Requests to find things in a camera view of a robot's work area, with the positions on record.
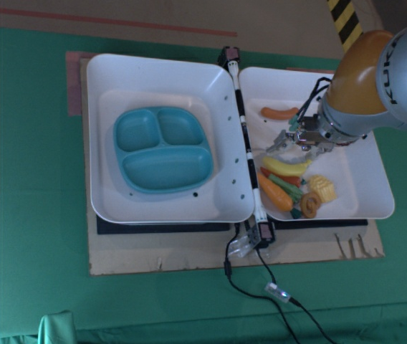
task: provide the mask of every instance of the red line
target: red line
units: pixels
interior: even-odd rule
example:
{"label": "red line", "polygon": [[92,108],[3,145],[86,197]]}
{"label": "red line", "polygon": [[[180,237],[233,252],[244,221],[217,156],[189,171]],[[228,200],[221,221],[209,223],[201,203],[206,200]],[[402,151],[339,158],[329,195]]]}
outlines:
{"label": "red line", "polygon": [[211,34],[214,36],[237,37],[237,32],[219,31],[219,30],[215,30],[215,29],[180,27],[180,26],[171,26],[171,25],[167,25],[167,24],[145,23],[143,21],[128,21],[128,20],[119,20],[119,19],[93,18],[91,16],[44,13],[44,12],[40,12],[40,11],[28,11],[28,10],[0,8],[0,14],[32,16],[34,18],[61,19],[61,20],[68,20],[68,21],[74,21],[74,22],[81,21],[81,22],[87,22],[87,23],[114,24],[114,25],[119,25],[119,26],[129,26],[129,27],[139,27],[139,28],[164,29],[164,30],[168,30],[168,31],[177,31],[177,32]]}

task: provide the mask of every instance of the black cable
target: black cable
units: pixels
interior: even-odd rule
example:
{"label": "black cable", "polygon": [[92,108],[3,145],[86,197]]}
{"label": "black cable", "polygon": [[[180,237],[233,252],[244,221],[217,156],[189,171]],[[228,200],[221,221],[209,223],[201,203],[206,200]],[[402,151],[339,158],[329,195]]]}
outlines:
{"label": "black cable", "polygon": [[323,90],[325,90],[329,87],[329,85],[325,85],[325,86],[321,87],[320,89],[318,89],[318,87],[320,86],[320,83],[322,81],[331,82],[331,79],[329,79],[327,77],[321,77],[320,79],[317,80],[312,92],[310,93],[310,96],[304,102],[304,104],[299,109],[299,111],[297,111],[297,113],[296,113],[298,123],[300,123],[302,121],[302,118],[304,117],[305,113],[307,112],[307,109],[308,109],[310,103],[312,102],[313,98],[316,97],[320,92],[322,92]]}
{"label": "black cable", "polygon": [[[259,258],[261,259],[262,264],[266,267],[267,271],[270,273],[270,276],[272,277],[272,282],[273,282],[274,284],[277,284],[277,282],[275,281],[275,276],[274,276],[274,274],[272,273],[272,271],[271,271],[271,269],[269,268],[269,266],[268,266],[268,265],[265,263],[265,261],[262,259],[262,256],[261,256],[261,254],[260,254],[260,252],[259,252],[259,249],[256,249],[256,252],[257,252]],[[298,300],[296,300],[296,299],[293,298],[293,297],[290,297],[290,298],[289,298],[289,301],[290,301],[293,305],[295,305],[295,306],[297,306],[297,307],[303,309],[304,312],[308,314],[308,316],[310,317],[310,319],[313,321],[314,324],[316,324],[318,330],[322,333],[323,337],[325,337],[325,339],[326,339],[327,341],[329,341],[329,342],[332,343],[332,344],[337,344],[333,339],[331,339],[331,338],[327,335],[327,333],[323,330],[323,328],[321,327],[321,325],[319,324],[319,322],[316,321],[316,319],[313,317],[313,315],[301,304],[301,302],[299,302]]]}
{"label": "black cable", "polygon": [[272,279],[272,283],[277,284],[277,280],[275,279],[274,273],[270,269],[269,265],[267,265],[266,262],[264,261],[264,259],[262,258],[261,252],[259,252],[259,249],[256,249],[256,252],[257,252],[258,257],[261,260],[262,264],[266,267],[267,271],[269,272],[270,277]]}
{"label": "black cable", "polygon": [[249,225],[248,219],[244,221],[245,231],[249,231],[252,227]]}
{"label": "black cable", "polygon": [[291,297],[289,299],[289,301],[293,304],[298,306],[299,308],[302,308],[304,310],[305,313],[308,314],[308,316],[310,317],[310,319],[314,322],[314,324],[316,324],[318,330],[322,333],[322,335],[325,337],[325,339],[327,341],[329,341],[332,344],[337,344],[333,339],[331,339],[327,333],[325,333],[325,331],[323,330],[323,328],[321,327],[321,325],[318,323],[318,321],[316,321],[316,319],[313,317],[313,315],[295,298]]}
{"label": "black cable", "polygon": [[275,300],[274,300],[273,298],[271,298],[271,297],[266,297],[266,296],[264,296],[264,295],[253,295],[252,293],[249,293],[249,292],[243,290],[242,288],[237,287],[237,286],[234,284],[234,282],[232,282],[232,278],[231,278],[231,276],[232,276],[232,267],[231,267],[231,262],[229,261],[229,245],[230,245],[233,241],[235,241],[235,239],[238,237],[239,232],[240,232],[240,225],[239,225],[239,224],[235,224],[235,225],[234,225],[234,228],[235,228],[235,231],[236,231],[236,232],[235,232],[235,235],[231,238],[231,240],[230,240],[230,241],[227,243],[227,245],[226,245],[226,258],[225,258],[225,260],[224,260],[224,274],[226,274],[229,283],[231,284],[231,286],[232,286],[235,290],[237,290],[238,292],[242,293],[243,295],[246,295],[246,296],[251,297],[251,298],[257,298],[257,299],[259,299],[259,300],[267,300],[267,301],[272,302],[272,303],[275,305],[275,307],[277,308],[277,310],[278,310],[278,312],[280,313],[280,315],[282,316],[282,319],[283,319],[283,321],[284,321],[284,324],[286,325],[286,327],[287,327],[289,333],[291,334],[291,336],[295,339],[295,342],[296,342],[297,344],[301,344],[300,341],[297,339],[297,337],[296,337],[296,335],[295,335],[295,332],[293,331],[293,329],[291,328],[291,326],[289,326],[289,323],[288,323],[287,318],[285,317],[285,315],[284,315],[284,313],[283,313],[282,308],[279,306],[279,304],[278,304],[277,302],[275,302]]}

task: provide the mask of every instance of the cardboard sheet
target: cardboard sheet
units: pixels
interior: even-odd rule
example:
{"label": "cardboard sheet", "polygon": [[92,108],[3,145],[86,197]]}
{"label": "cardboard sheet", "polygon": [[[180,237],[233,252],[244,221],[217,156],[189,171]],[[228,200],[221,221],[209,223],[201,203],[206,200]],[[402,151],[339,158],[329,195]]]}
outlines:
{"label": "cardboard sheet", "polygon": [[[82,126],[85,150],[87,194],[87,241],[89,268],[93,276],[135,274],[190,269],[222,268],[228,231],[181,232],[167,234],[97,234],[97,216],[90,202],[89,131],[87,123],[87,83],[85,70],[89,59],[80,59]],[[264,251],[268,264],[293,264],[339,259],[384,257],[377,225],[283,229],[277,240]],[[233,258],[234,266],[260,265],[256,254]]]}

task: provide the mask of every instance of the white connector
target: white connector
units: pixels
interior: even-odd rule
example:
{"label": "white connector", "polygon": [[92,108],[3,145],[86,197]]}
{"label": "white connector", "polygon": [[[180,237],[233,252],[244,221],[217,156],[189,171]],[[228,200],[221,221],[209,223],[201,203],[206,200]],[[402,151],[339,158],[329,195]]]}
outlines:
{"label": "white connector", "polygon": [[254,220],[256,223],[267,221],[267,212],[261,201],[261,193],[258,188],[253,188],[254,196]]}
{"label": "white connector", "polygon": [[229,61],[229,63],[227,64],[227,69],[229,71],[229,74],[232,76],[235,90],[239,90],[239,63],[235,60]]}
{"label": "white connector", "polygon": [[288,303],[289,299],[291,298],[287,292],[280,289],[275,283],[272,282],[267,283],[264,290],[284,303]]}

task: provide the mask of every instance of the toy onion ring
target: toy onion ring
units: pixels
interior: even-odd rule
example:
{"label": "toy onion ring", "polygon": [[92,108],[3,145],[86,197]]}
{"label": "toy onion ring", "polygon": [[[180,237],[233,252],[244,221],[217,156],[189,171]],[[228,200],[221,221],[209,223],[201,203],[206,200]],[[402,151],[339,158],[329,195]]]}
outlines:
{"label": "toy onion ring", "polygon": [[315,218],[320,206],[321,200],[316,192],[309,192],[302,195],[300,208],[302,215],[306,218]]}

